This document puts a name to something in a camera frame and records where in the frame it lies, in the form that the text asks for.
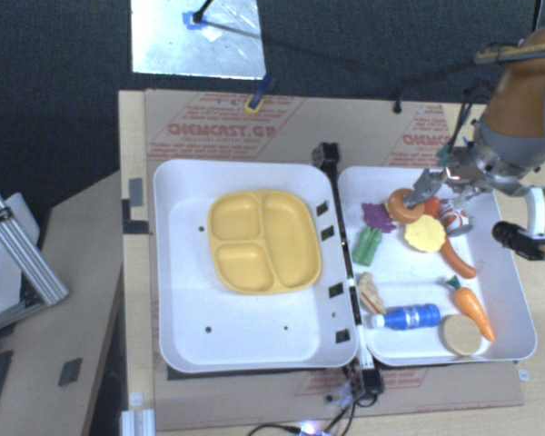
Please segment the blue bottle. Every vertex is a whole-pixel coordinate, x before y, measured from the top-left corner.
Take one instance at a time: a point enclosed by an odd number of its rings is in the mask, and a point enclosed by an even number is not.
[[[440,324],[440,310],[433,303],[400,307],[385,315],[372,315],[372,328],[392,328],[393,330],[413,330]]]

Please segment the white tray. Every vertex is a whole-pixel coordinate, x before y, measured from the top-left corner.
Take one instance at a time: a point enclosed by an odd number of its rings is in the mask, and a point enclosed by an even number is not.
[[[352,167],[339,179],[342,210],[348,242],[357,243],[363,221],[362,203],[383,203],[401,187],[411,187],[422,170],[401,168]],[[456,194],[443,186],[440,198]],[[533,354],[537,343],[529,308],[520,285],[519,275],[509,250],[503,249],[491,236],[492,226],[500,220],[493,194],[484,194],[469,202],[473,229],[451,238],[459,256],[477,270],[472,280],[460,279],[481,301],[496,333],[496,341],[483,339],[478,352],[459,358],[442,344],[438,328],[422,328],[397,332],[390,329],[365,329],[372,355],[391,366],[427,365],[454,362],[522,360]],[[385,307],[432,302],[441,315],[459,313],[453,289],[444,285],[454,274],[439,253],[421,253],[403,240],[399,228],[383,235],[371,267],[353,264],[356,275],[369,271]]]
[[[299,196],[321,241],[322,273],[297,292],[245,295],[223,285],[207,235],[212,203],[227,193],[279,189]],[[332,188],[304,164],[173,160],[154,176],[160,348],[181,372],[339,367],[358,347]],[[329,211],[317,215],[325,203]],[[329,294],[330,288],[342,293]]]

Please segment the metal sheet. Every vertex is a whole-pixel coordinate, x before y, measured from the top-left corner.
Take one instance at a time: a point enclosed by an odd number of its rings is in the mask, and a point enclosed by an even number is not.
[[[214,0],[203,23],[190,24],[192,13],[204,1],[132,0],[134,72],[264,77],[256,0]]]

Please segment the yellow plate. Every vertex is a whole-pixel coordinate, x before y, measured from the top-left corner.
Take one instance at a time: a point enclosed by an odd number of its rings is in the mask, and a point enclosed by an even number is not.
[[[229,193],[208,213],[216,272],[245,294],[290,292],[321,274],[321,251],[305,203],[285,191]]]

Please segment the brown donut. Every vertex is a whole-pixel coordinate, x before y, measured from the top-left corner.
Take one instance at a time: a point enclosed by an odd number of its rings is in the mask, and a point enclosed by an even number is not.
[[[385,203],[385,208],[390,217],[398,223],[413,223],[424,214],[424,203],[418,203],[413,208],[408,208],[403,202],[403,196],[410,193],[411,189],[398,189],[394,191]]]

